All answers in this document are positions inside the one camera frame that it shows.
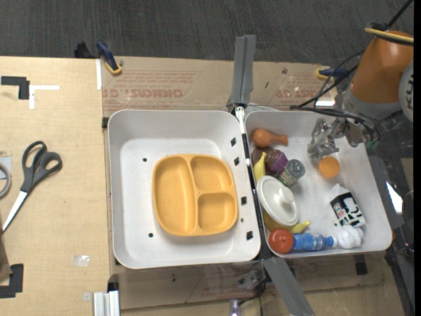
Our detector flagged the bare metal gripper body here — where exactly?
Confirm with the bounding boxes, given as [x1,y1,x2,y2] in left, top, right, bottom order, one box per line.
[332,93,374,147]

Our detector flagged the orange ball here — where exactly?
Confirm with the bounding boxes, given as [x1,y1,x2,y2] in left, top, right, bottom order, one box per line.
[318,155,341,179]

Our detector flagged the grey and green small can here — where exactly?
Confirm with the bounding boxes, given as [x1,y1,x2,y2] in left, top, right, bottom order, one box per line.
[276,159,307,188]

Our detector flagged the white plastic tray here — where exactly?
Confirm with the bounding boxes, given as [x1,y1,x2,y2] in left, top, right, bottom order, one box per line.
[107,109,262,270]
[243,110,394,259]

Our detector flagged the orange toy chicken drumstick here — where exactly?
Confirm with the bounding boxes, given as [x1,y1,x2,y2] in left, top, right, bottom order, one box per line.
[252,128,289,149]

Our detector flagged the white and black milk carton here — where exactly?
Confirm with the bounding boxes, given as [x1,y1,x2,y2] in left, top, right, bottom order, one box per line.
[330,183,367,228]

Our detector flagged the small yellow banana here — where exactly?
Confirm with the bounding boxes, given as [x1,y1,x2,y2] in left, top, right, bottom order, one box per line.
[289,221,311,234]

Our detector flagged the white lumpy toy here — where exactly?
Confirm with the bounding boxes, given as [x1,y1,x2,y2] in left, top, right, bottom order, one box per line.
[335,224,364,250]

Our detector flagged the blue plastic bottle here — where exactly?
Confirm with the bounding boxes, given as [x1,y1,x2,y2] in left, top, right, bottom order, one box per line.
[291,232,338,253]

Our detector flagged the red toy tomato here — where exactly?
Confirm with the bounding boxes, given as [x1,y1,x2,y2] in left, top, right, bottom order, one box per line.
[268,228,295,255]

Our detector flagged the orange divided plate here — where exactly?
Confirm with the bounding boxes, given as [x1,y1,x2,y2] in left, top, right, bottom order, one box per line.
[152,154,239,237]

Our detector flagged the brown cardboard board red print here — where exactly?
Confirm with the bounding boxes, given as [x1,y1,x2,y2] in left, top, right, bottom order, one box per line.
[100,56,397,311]

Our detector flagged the grey tape roll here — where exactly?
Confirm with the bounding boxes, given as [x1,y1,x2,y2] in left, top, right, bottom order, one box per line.
[0,161,12,199]

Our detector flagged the grey handled scissors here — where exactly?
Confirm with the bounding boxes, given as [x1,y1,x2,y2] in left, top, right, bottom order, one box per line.
[1,140,64,234]

